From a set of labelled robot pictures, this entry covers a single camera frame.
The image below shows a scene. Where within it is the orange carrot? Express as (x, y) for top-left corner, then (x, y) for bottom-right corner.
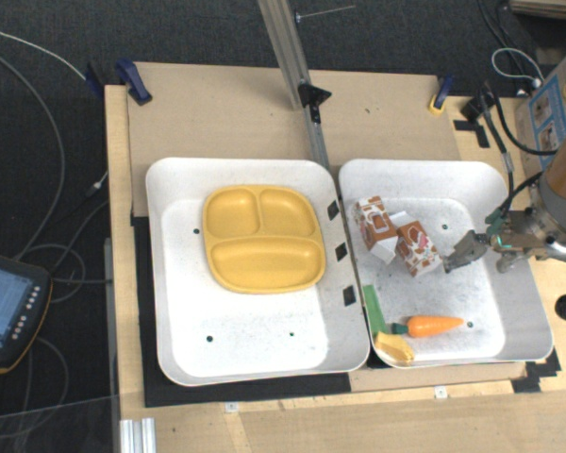
(390, 314), (466, 340)

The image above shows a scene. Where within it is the yellow wedge-shaped toy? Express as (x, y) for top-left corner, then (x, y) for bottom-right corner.
(374, 330), (416, 365)

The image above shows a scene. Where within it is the green flat bar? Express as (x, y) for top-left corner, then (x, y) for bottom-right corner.
(361, 284), (388, 340)

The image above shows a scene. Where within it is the yellow divided plate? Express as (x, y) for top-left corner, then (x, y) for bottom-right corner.
(201, 184), (328, 296)

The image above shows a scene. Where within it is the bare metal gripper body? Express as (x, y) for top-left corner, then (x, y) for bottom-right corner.
(484, 209), (566, 274)

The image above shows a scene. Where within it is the brown cardboard board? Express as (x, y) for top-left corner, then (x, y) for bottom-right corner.
(125, 60), (527, 394)

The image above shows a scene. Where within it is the brown and white carton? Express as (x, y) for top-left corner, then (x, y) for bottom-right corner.
(394, 220), (444, 279)
(353, 195), (408, 266)

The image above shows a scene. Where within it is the white plastic tray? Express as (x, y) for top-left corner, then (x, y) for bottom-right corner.
(144, 157), (372, 388)
(337, 159), (555, 370)

